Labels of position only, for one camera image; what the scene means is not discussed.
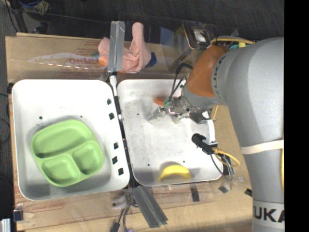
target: green plate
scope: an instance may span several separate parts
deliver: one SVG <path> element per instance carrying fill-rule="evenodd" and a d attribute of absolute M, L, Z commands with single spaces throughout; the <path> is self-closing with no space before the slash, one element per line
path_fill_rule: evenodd
<path fill-rule="evenodd" d="M 91 130 L 70 119 L 35 133 L 31 152 L 46 179 L 67 187 L 94 175 L 104 163 L 102 149 Z"/>

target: pink towel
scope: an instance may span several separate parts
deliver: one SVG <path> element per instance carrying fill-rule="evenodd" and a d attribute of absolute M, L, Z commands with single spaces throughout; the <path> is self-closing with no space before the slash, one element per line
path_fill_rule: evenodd
<path fill-rule="evenodd" d="M 151 59 L 151 53 L 144 40 L 144 25 L 136 22 L 132 27 L 133 40 L 130 49 L 124 48 L 122 70 L 136 73 L 144 68 Z M 104 38 L 99 46 L 99 62 L 103 66 L 108 66 L 108 56 L 110 49 L 110 39 Z"/>

